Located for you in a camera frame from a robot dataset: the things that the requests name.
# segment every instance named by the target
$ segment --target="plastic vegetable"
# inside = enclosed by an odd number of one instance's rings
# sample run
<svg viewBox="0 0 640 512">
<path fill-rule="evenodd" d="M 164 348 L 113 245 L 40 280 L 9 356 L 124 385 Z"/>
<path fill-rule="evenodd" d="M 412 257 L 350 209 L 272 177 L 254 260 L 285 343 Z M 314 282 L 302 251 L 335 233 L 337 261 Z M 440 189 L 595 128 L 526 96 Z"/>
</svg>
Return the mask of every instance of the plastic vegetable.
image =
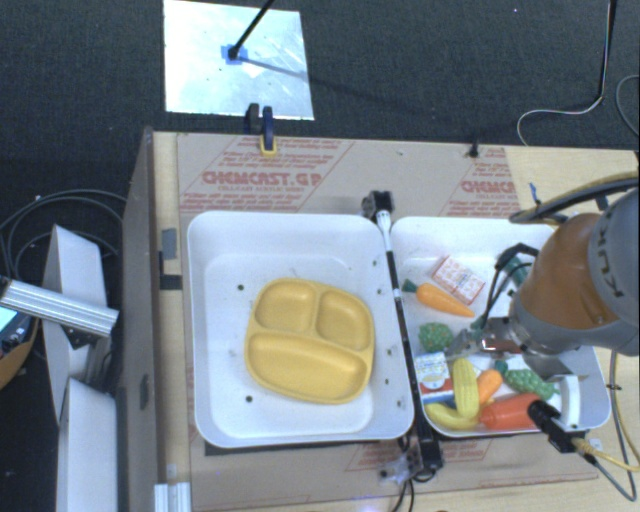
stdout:
<svg viewBox="0 0 640 512">
<path fill-rule="evenodd" d="M 415 293 L 416 298 L 422 304 L 437 309 L 438 311 L 459 316 L 475 316 L 474 312 L 462 302 L 431 283 L 424 283 L 417 286 L 407 279 L 402 285 L 402 291 Z"/>
<path fill-rule="evenodd" d="M 458 414 L 466 419 L 475 418 L 480 410 L 480 398 L 473 365 L 466 359 L 456 359 L 451 367 L 451 380 Z"/>
<path fill-rule="evenodd" d="M 490 430 L 534 429 L 536 425 L 529 417 L 528 409 L 536 400 L 539 398 L 535 393 L 498 399 L 482 409 L 480 423 Z"/>
<path fill-rule="evenodd" d="M 478 399 L 480 405 L 486 404 L 493 394 L 502 386 L 502 374 L 489 368 L 478 375 Z"/>
<path fill-rule="evenodd" d="M 478 424 L 478 418 L 463 418 L 458 411 L 440 402 L 424 406 L 424 410 L 434 423 L 451 430 L 473 430 Z"/>
<path fill-rule="evenodd" d="M 496 361 L 495 368 L 502 374 L 507 385 L 518 393 L 536 393 L 545 401 L 558 393 L 552 383 L 543 381 L 536 372 L 528 368 L 509 370 L 505 361 Z"/>
<path fill-rule="evenodd" d="M 443 352 L 453 341 L 453 333 L 445 324 L 430 322 L 420 326 L 418 338 L 428 354 Z"/>
</svg>

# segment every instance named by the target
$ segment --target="cable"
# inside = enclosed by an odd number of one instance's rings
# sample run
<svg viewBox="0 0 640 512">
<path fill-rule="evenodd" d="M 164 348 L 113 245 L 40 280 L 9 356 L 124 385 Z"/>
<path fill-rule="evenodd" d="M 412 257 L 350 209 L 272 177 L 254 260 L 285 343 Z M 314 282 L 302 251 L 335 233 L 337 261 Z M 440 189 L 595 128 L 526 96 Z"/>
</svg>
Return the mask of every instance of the cable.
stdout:
<svg viewBox="0 0 640 512">
<path fill-rule="evenodd" d="M 516 131 L 518 132 L 518 137 L 520 138 L 520 142 L 522 142 L 522 144 L 524 144 L 525 146 L 529 145 L 524 140 L 524 137 L 522 136 L 522 130 L 521 130 L 521 124 L 525 117 L 530 116 L 532 114 L 557 114 L 557 115 L 580 116 L 583 114 L 588 114 L 593 109 L 595 109 L 598 105 L 600 105 L 600 103 L 602 103 L 602 101 L 604 100 L 604 88 L 605 88 L 605 81 L 607 77 L 607 70 L 609 68 L 609 47 L 611 44 L 613 20 L 615 18 L 615 7 L 616 7 L 615 0 L 609 0 L 608 7 L 607 7 L 607 28 L 605 30 L 604 53 L 602 57 L 602 71 L 600 75 L 598 96 L 589 107 L 583 110 L 572 111 L 572 110 L 536 109 L 536 110 L 530 110 L 529 112 L 525 112 L 524 114 L 522 114 L 516 124 Z"/>
<path fill-rule="evenodd" d="M 620 105 L 620 89 L 629 80 L 633 80 L 633 79 L 638 80 L 639 78 L 640 78 L 640 75 L 625 76 L 622 80 L 618 82 L 618 86 L 616 87 L 616 108 L 618 109 L 618 114 L 620 114 L 620 117 L 622 117 L 622 120 L 625 122 L 629 130 L 635 133 L 636 137 L 640 136 L 638 134 L 638 128 L 633 126 L 633 124 L 631 123 L 631 120 L 624 113 L 624 111 L 622 110 L 622 106 Z"/>
<path fill-rule="evenodd" d="M 114 194 L 112 192 L 96 190 L 96 189 L 71 189 L 71 190 L 56 192 L 45 197 L 41 197 L 27 204 L 26 206 L 23 206 L 22 208 L 14 212 L 11 216 L 9 216 L 7 219 L 5 219 L 2 223 L 0 223 L 0 249 L 2 250 L 2 256 L 4 259 L 4 264 L 5 264 L 6 273 L 8 277 L 12 277 L 13 274 L 15 273 L 15 263 L 13 261 L 13 256 L 11 254 L 11 246 L 13 243 L 13 237 L 15 235 L 17 226 L 22 222 L 22 220 L 27 215 L 29 215 L 31 212 L 33 212 L 34 210 L 40 207 L 43 207 L 45 205 L 52 204 L 52 203 L 57 203 L 57 202 L 76 201 L 76 202 L 81 202 L 83 204 L 89 204 L 89 205 L 101 208 L 104 211 L 106 211 L 110 216 L 112 216 L 114 219 L 116 219 L 119 223 L 122 222 L 122 218 L 113 208 L 95 199 L 91 199 L 88 197 L 80 197 L 78 196 L 78 194 L 103 196 L 106 198 L 115 199 L 117 201 L 126 203 L 126 198 L 118 194 Z M 5 244 L 4 237 L 2 236 L 2 231 L 8 228 L 11 225 L 11 223 L 13 223 L 13 226 L 11 227 L 10 233 L 8 235 L 8 239 Z"/>
<path fill-rule="evenodd" d="M 83 231 L 71 230 L 71 232 L 76 234 L 76 235 L 78 235 L 78 236 L 86 238 L 87 240 L 92 240 L 92 241 L 102 245 L 104 248 L 106 248 L 109 252 L 102 255 L 103 259 L 108 257 L 108 256 L 110 256 L 110 255 L 114 255 L 114 256 L 116 256 L 118 258 L 120 257 L 117 249 L 115 249 L 110 243 L 108 243 L 103 238 L 100 238 L 99 236 L 96 236 L 96 235 L 92 235 L 91 233 L 85 233 Z M 19 281 L 22 281 L 22 277 L 20 275 L 20 260 L 22 260 L 22 256 L 24 256 L 24 253 L 33 244 L 39 242 L 40 240 L 42 240 L 44 238 L 49 238 L 50 236 L 51 236 L 51 233 L 41 233 L 38 236 L 33 237 L 31 240 L 29 240 L 27 243 L 25 243 L 20 248 L 20 250 L 16 254 L 15 260 L 13 261 L 14 275 L 15 275 L 16 279 L 18 279 Z"/>
<path fill-rule="evenodd" d="M 620 403 L 618 401 L 618 386 L 616 385 L 616 377 L 617 377 L 617 368 L 618 368 L 618 353 L 616 351 L 612 351 L 611 353 L 611 362 L 609 364 L 609 380 L 610 380 L 610 395 L 611 395 L 611 403 L 612 403 L 612 412 L 614 424 L 616 427 L 616 434 L 618 436 L 618 443 L 620 445 L 620 451 L 622 452 L 623 461 L 619 461 L 613 458 L 611 455 L 604 453 L 600 450 L 595 449 L 591 444 L 582 438 L 572 438 L 571 442 L 576 447 L 578 452 L 583 455 L 583 457 L 593 464 L 614 486 L 615 488 L 629 501 L 636 501 L 637 493 L 636 486 L 633 479 L 633 473 L 640 471 L 640 466 L 630 466 L 629 458 L 627 456 L 627 450 L 625 447 L 625 440 L 629 444 L 629 448 L 633 452 L 633 455 L 636 458 L 637 462 L 640 462 L 640 453 L 636 449 L 633 441 L 631 440 L 631 436 L 627 431 L 626 424 L 620 413 Z M 595 457 L 600 457 L 618 467 L 621 467 L 627 471 L 627 476 L 629 478 L 629 484 L 631 486 L 631 495 L 629 495 L 622 486 L 613 478 L 613 476 L 600 465 L 600 463 L 596 460 Z"/>
<path fill-rule="evenodd" d="M 400 510 L 400 507 L 402 506 L 402 502 L 404 501 L 404 496 L 407 492 L 407 487 L 409 487 L 409 491 L 410 491 L 410 501 L 409 501 L 409 508 L 407 509 L 407 512 L 411 512 L 413 510 L 413 501 L 415 499 L 415 489 L 413 487 L 413 481 L 409 479 L 402 485 L 402 490 L 400 491 L 400 496 L 398 497 L 398 501 L 396 502 L 391 512 L 398 512 L 398 510 Z"/>
<path fill-rule="evenodd" d="M 528 210 L 516 212 L 509 217 L 509 221 L 514 224 L 541 222 L 544 219 L 548 219 L 552 214 L 575 204 L 617 192 L 625 192 L 637 186 L 638 174 L 636 172 L 624 173 L 614 179 L 609 177 L 604 180 L 597 180 L 585 187 L 571 190 Z"/>
<path fill-rule="evenodd" d="M 636 494 L 636 486 L 635 484 L 632 485 L 632 492 L 631 494 L 629 494 L 621 485 L 620 483 L 613 478 L 613 475 L 611 473 L 609 473 L 603 466 L 602 464 L 600 464 L 597 460 L 594 460 L 593 462 L 593 466 L 600 471 L 600 473 L 602 473 L 603 476 L 606 477 L 607 480 L 609 480 L 609 482 L 611 482 L 613 484 L 613 486 L 618 490 L 618 492 L 620 494 L 622 494 L 626 499 L 628 499 L 629 501 L 636 501 L 638 499 L 638 495 Z"/>
<path fill-rule="evenodd" d="M 507 284 L 509 283 L 509 280 L 511 279 L 511 277 L 513 277 L 513 275 L 518 270 L 523 269 L 525 267 L 530 267 L 531 265 L 532 265 L 531 263 L 521 263 L 521 264 L 516 265 L 515 267 L 513 267 L 509 271 L 509 273 L 506 275 L 506 277 L 502 280 L 502 282 L 500 283 L 500 286 L 498 286 L 498 291 L 497 292 L 495 292 L 495 288 L 496 288 L 496 285 L 498 283 L 498 277 L 500 276 L 500 272 L 502 272 L 502 269 L 500 269 L 500 268 L 496 269 L 496 272 L 493 275 L 493 280 L 491 281 L 491 287 L 489 288 L 489 296 L 487 297 L 487 306 L 486 306 L 484 312 L 482 313 L 482 315 L 480 315 L 481 321 L 480 321 L 480 325 L 478 326 L 480 329 L 483 329 L 485 327 L 485 325 L 487 324 L 487 319 L 489 318 L 489 313 L 493 309 L 493 306 L 495 306 L 495 304 L 498 301 L 498 298 L 500 297 L 500 295 L 504 292 L 504 289 L 506 288 Z"/>
<path fill-rule="evenodd" d="M 422 475 L 422 473 L 428 472 L 428 476 L 422 477 L 420 475 Z M 423 469 L 421 471 L 419 471 L 414 477 L 413 477 L 413 481 L 414 482 L 418 482 L 419 484 L 426 484 L 427 482 L 430 482 L 431 480 L 433 480 L 436 476 L 436 472 L 432 471 L 430 469 Z"/>
</svg>

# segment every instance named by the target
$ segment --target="orange toy carrot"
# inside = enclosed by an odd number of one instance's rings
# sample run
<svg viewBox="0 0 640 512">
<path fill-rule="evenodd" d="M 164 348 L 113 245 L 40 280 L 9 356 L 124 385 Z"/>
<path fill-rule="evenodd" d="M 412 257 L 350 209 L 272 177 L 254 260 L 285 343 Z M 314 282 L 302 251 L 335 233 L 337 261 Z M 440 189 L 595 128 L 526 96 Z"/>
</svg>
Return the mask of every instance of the orange toy carrot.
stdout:
<svg viewBox="0 0 640 512">
<path fill-rule="evenodd" d="M 415 293 L 416 298 L 425 306 L 437 309 L 438 311 L 459 316 L 475 316 L 474 312 L 462 302 L 431 283 L 416 286 L 407 279 L 402 285 L 402 291 Z"/>
<path fill-rule="evenodd" d="M 478 375 L 477 383 L 480 405 L 484 405 L 502 385 L 502 374 L 498 370 L 489 368 Z"/>
</svg>

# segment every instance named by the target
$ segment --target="yellow divided plate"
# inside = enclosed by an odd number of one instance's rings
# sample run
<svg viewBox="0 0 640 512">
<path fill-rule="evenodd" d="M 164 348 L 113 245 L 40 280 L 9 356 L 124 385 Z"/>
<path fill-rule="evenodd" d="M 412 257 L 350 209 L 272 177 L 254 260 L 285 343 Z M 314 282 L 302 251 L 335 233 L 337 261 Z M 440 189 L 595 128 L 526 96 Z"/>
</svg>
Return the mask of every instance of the yellow divided plate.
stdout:
<svg viewBox="0 0 640 512">
<path fill-rule="evenodd" d="M 369 382 L 374 341 L 371 313 L 358 297 L 283 278 L 268 283 L 253 305 L 244 357 L 251 376 L 268 389 L 342 404 Z"/>
</svg>

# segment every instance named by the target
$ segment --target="black floor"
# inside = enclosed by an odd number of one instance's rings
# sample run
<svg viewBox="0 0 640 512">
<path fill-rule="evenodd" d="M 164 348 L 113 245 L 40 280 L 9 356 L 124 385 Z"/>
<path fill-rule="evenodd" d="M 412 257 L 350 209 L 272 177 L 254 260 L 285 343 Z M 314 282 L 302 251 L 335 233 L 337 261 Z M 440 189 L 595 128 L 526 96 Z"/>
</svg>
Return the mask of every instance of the black floor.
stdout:
<svg viewBox="0 0 640 512">
<path fill-rule="evenodd" d="M 276 7 L 301 12 L 316 115 L 278 122 L 281 134 L 517 145 L 524 112 L 580 110 L 598 93 L 606 0 L 282 0 Z M 639 36 L 640 3 L 620 2 L 604 102 L 583 116 L 527 118 L 527 141 L 637 150 L 616 86 L 638 74 Z M 61 190 L 126 195 L 144 126 L 242 130 L 237 118 L 165 112 L 163 66 L 160 0 L 3 0 L 0 223 Z M 624 84 L 619 103 L 637 127 L 637 80 Z M 53 221 L 117 244 L 117 224 L 100 212 L 43 210 L 25 220 L 15 247 Z M 39 282 L 45 251 L 39 243 L 26 252 L 25 280 Z M 116 290 L 117 267 L 107 280 Z M 26 373 L 0 391 L 0 511 L 54 508 L 57 433 L 40 341 L 36 349 Z"/>
</svg>

